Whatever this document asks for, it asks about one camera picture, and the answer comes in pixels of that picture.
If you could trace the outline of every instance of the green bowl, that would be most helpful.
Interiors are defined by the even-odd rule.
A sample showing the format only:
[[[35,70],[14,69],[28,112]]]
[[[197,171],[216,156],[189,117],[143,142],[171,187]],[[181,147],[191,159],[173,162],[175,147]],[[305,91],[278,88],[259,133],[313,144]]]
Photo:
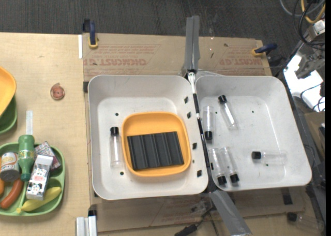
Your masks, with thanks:
[[[55,199],[53,199],[52,201],[48,202],[47,204],[45,204],[45,205],[43,205],[43,206],[41,206],[41,207],[39,207],[39,208],[37,208],[33,211],[29,211],[29,212],[22,211],[21,213],[17,213],[16,209],[22,207],[24,202],[27,200],[25,198],[25,192],[26,192],[28,182],[25,182],[23,190],[22,190],[20,196],[18,197],[18,199],[8,209],[0,208],[0,215],[5,215],[5,216],[38,216],[38,215],[43,215],[43,214],[51,212],[52,210],[54,210],[59,205],[59,203],[62,200],[63,191],[64,191],[65,161],[64,161],[63,154],[57,148],[55,148],[53,146],[51,146],[51,148],[52,148],[54,154],[56,155],[57,159],[61,163],[61,166],[58,169],[56,169],[54,171],[51,171],[49,182],[47,184],[47,189],[51,188],[51,187],[59,186],[62,189],[61,193]],[[18,142],[7,143],[7,144],[4,144],[4,145],[0,146],[0,156],[2,156],[6,152],[16,152],[16,153],[18,153],[18,150],[19,150]],[[9,194],[9,192],[12,188],[12,185],[13,185],[13,183],[6,183],[5,191],[4,191],[3,195],[0,197],[0,201],[2,201]]]
[[[10,104],[6,108],[5,112],[0,117],[0,135],[9,131],[16,123],[17,109],[15,95],[12,98]]]

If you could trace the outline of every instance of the white tray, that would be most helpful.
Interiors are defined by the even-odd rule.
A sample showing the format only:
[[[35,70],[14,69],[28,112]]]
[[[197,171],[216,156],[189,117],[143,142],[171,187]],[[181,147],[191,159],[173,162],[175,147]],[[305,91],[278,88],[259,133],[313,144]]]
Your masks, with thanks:
[[[203,76],[195,86],[201,115],[207,105],[217,112],[213,140],[207,143],[207,148],[231,147],[238,169],[238,185],[233,186],[228,180],[226,187],[219,188],[236,191],[309,183],[311,169],[307,155],[284,85],[278,79]],[[231,103],[238,130],[228,130],[220,113],[220,95],[226,95]],[[288,161],[284,165],[257,164],[251,159],[252,151],[285,151]]]
[[[95,193],[107,200],[193,195],[203,192],[208,177],[191,86],[179,76],[96,76],[89,82],[92,181]],[[139,177],[110,166],[109,129],[121,131],[123,120],[139,112],[168,111],[186,126],[192,161],[182,173],[165,177]]]

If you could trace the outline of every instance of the yellow cable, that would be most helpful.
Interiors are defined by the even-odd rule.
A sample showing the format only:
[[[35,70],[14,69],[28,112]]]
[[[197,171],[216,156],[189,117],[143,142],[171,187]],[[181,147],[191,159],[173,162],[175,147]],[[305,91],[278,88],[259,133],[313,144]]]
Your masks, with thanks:
[[[301,0],[301,9],[302,9],[302,12],[305,11],[305,0]],[[308,16],[305,16],[305,19],[307,20],[307,22],[309,22],[311,24],[316,23],[322,17],[324,12],[325,12],[325,4],[315,20],[310,19]]]

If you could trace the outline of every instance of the sausage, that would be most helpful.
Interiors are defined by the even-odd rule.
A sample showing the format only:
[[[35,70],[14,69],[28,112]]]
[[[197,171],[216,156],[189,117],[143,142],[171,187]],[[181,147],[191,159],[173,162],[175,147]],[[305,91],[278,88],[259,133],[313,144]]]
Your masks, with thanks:
[[[14,184],[11,188],[11,191],[9,194],[2,200],[0,203],[1,208],[7,209],[9,208],[18,198],[20,195],[22,189],[23,189],[24,182],[21,181],[20,178],[18,178],[16,181],[14,181]]]
[[[5,181],[0,178],[0,196],[5,190]]]

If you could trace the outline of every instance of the banana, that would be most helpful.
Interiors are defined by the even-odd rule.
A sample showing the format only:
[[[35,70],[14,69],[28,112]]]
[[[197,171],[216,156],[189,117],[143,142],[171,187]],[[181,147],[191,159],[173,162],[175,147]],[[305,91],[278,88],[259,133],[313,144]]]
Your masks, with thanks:
[[[36,199],[30,199],[27,200],[21,208],[17,208],[16,212],[17,213],[21,213],[21,211],[32,211],[35,210],[39,207],[41,207],[42,205],[47,204],[48,202],[52,201],[53,199],[55,199],[60,193],[61,193],[62,189],[61,187],[57,186],[57,187],[52,187],[46,190],[45,192],[45,197],[44,200],[36,200]]]

